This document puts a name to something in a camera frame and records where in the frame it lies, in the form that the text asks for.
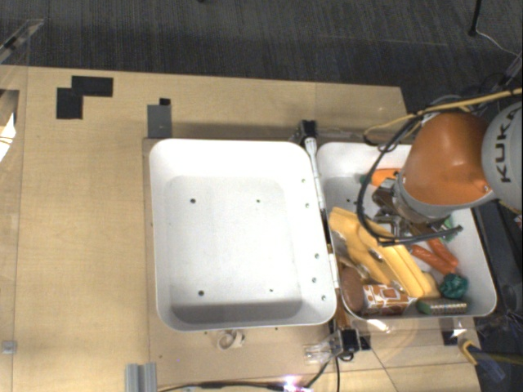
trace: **plastic item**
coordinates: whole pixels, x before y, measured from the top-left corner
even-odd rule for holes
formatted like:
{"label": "plastic item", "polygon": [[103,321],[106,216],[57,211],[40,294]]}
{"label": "plastic item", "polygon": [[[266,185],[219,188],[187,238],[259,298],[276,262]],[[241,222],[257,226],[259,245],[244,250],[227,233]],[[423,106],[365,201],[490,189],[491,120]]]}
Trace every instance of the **plastic item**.
{"label": "plastic item", "polygon": [[440,293],[440,290],[438,288],[438,283],[437,283],[436,279],[434,278],[434,276],[432,276],[432,274],[430,274],[430,273],[425,273],[425,272],[423,272],[423,275],[427,278],[427,281],[431,285],[431,291],[428,292],[428,293],[425,293],[423,298],[425,298],[425,299],[437,299],[437,298],[440,298],[441,297],[441,293]]}
{"label": "plastic item", "polygon": [[[398,145],[393,152],[383,158],[382,166],[403,167],[409,149],[408,145]],[[369,171],[369,164],[372,164],[378,155],[379,152],[375,147],[361,143],[331,142],[320,147],[318,167],[328,211],[333,207],[355,211],[354,202],[360,190],[359,178]],[[369,190],[364,196],[364,209],[368,216],[374,216],[378,212],[378,206],[372,200],[372,192]],[[466,315],[485,316],[494,310],[497,297],[474,216],[470,209],[457,210],[452,213],[452,220],[455,225],[463,227],[463,231],[458,236],[447,242],[447,247],[459,260],[459,273],[466,275],[469,282],[467,294],[463,297],[467,302]],[[417,261],[424,272],[432,274],[438,284],[440,283],[441,274],[438,271],[415,257],[413,260]],[[420,314],[415,306],[410,306],[400,318],[424,319],[432,316]]]}
{"label": "plastic item", "polygon": [[346,267],[340,273],[343,300],[354,312],[360,312],[364,304],[363,283],[356,269]]}
{"label": "plastic item", "polygon": [[377,169],[373,176],[370,184],[376,187],[382,185],[383,181],[386,179],[396,179],[396,175],[400,172],[399,168],[379,168]]}
{"label": "plastic item", "polygon": [[467,303],[455,299],[418,299],[416,308],[427,315],[456,315],[467,312]]}
{"label": "plastic item", "polygon": [[[446,228],[454,228],[456,225],[454,225],[454,221],[452,219],[452,215],[449,215],[447,217],[447,219],[445,219],[445,221],[443,222],[443,225],[446,227]],[[445,235],[445,241],[447,243],[450,243],[453,239],[456,238],[458,234],[457,233],[454,233],[454,234],[449,234],[449,235]]]}
{"label": "plastic item", "polygon": [[438,238],[429,239],[427,244],[440,259],[445,260],[453,267],[459,265],[459,260],[452,254],[449,249]]}
{"label": "plastic item", "polygon": [[413,244],[410,246],[410,253],[421,261],[430,265],[434,270],[441,274],[448,274],[454,272],[454,267],[445,260],[439,258],[435,254],[429,252],[426,248],[420,245]]}
{"label": "plastic item", "polygon": [[[374,230],[386,232],[381,226],[373,222],[370,224]],[[331,230],[340,233],[346,240],[347,252],[352,260],[365,266],[371,278],[377,282],[389,285],[395,283],[411,297],[422,297],[431,290],[407,249],[404,246],[378,246],[376,239],[360,226],[354,212],[333,208],[329,225]]]}
{"label": "plastic item", "polygon": [[326,364],[343,351],[342,332],[334,331],[321,342],[305,346],[305,361],[307,364]]}
{"label": "plastic item", "polygon": [[467,289],[467,279],[457,274],[447,274],[440,285],[441,295],[449,299],[461,299]]}
{"label": "plastic item", "polygon": [[401,315],[415,301],[392,286],[368,284],[363,286],[365,304],[361,311],[364,316]]}
{"label": "plastic item", "polygon": [[245,335],[241,330],[225,330],[218,332],[217,348],[221,351],[238,349],[245,342]]}

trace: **metal bracket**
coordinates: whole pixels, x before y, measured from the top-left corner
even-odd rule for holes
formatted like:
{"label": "metal bracket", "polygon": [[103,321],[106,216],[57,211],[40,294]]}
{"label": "metal bracket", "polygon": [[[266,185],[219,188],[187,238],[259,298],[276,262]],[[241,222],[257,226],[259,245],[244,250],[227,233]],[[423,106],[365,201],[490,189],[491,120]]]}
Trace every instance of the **metal bracket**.
{"label": "metal bracket", "polygon": [[411,234],[437,234],[438,231],[448,229],[444,226],[446,218],[440,218],[432,222],[415,223],[406,220],[398,212],[394,204],[394,180],[385,179],[380,187],[373,193],[373,201],[380,207],[378,214],[374,217],[377,223],[389,224],[391,232],[399,238],[408,232]]}
{"label": "metal bracket", "polygon": [[291,136],[288,140],[289,142],[293,142],[305,148],[305,140],[307,138],[316,138],[317,136],[318,131],[316,127],[316,121],[302,120],[297,125],[296,131],[294,131],[293,136]]}
{"label": "metal bracket", "polygon": [[157,392],[156,363],[128,364],[125,367],[125,392]]}
{"label": "metal bracket", "polygon": [[318,344],[305,347],[306,363],[325,364],[332,358],[339,357],[345,361],[351,361],[354,353],[362,350],[360,334],[358,330],[346,328],[336,330]]}
{"label": "metal bracket", "polygon": [[159,105],[147,106],[147,137],[172,138],[172,108],[169,99],[160,99]]}
{"label": "metal bracket", "polygon": [[0,64],[22,47],[42,25],[43,19],[27,20],[20,29],[14,32],[3,44],[0,44]]}

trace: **white tray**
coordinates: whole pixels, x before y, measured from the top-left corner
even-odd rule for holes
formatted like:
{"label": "white tray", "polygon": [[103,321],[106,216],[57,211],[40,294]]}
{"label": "white tray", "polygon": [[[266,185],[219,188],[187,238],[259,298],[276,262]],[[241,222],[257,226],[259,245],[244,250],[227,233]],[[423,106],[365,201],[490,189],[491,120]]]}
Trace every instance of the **white tray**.
{"label": "white tray", "polygon": [[336,308],[306,152],[162,140],[150,152],[157,307],[171,328],[321,324]]}
{"label": "white tray", "polygon": [[[409,145],[398,146],[384,157],[380,168],[403,167],[409,150]],[[360,177],[370,169],[377,157],[378,150],[365,144],[331,142],[320,148],[318,168],[329,212],[333,207],[342,207],[355,212]],[[369,216],[373,216],[378,211],[378,207],[372,200],[374,190],[373,186],[369,186],[364,198],[365,212]],[[458,271],[468,278],[469,288],[463,298],[468,304],[467,315],[490,314],[496,306],[496,291],[472,211],[470,209],[456,211],[452,214],[452,218],[455,225],[463,227],[463,231],[449,243],[449,249],[459,259]],[[415,257],[414,259],[422,270],[432,273],[436,281],[442,279],[439,272],[432,270],[430,266]],[[408,309],[403,317],[431,318],[429,315],[418,313],[414,307]]]}

